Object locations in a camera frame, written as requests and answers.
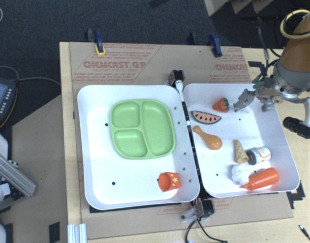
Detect orange toy fries box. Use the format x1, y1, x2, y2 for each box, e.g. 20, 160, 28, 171
157, 171, 182, 193

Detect orange toy chicken drumstick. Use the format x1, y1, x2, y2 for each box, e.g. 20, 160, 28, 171
192, 125, 223, 151

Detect small white can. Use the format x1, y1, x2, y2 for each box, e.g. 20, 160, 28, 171
246, 145, 272, 166

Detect orange squeeze bottle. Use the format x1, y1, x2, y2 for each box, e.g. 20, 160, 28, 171
241, 167, 280, 191

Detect white toy ice cream scoop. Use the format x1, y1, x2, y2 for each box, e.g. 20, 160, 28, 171
231, 163, 254, 186

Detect green divided plate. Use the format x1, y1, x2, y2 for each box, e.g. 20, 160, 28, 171
109, 98, 176, 160

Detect thin black and white rod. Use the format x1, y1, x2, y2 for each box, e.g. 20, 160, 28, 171
175, 80, 204, 200

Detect tan toy ice cream cone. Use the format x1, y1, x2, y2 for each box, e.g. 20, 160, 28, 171
233, 139, 250, 164

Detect red toy strawberry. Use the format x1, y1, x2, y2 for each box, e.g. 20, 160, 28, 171
211, 97, 230, 113

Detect white plastic tray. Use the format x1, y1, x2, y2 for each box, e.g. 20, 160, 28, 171
76, 85, 201, 211
182, 83, 301, 198

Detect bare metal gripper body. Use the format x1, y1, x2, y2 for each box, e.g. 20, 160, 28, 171
254, 76, 300, 104

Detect brown cardboard board red print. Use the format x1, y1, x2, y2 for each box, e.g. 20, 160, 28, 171
69, 42, 295, 240

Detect toy watermelon slice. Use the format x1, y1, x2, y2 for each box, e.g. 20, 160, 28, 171
190, 110, 222, 125

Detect black cylinder on white bracket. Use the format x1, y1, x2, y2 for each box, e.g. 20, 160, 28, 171
281, 94, 310, 139

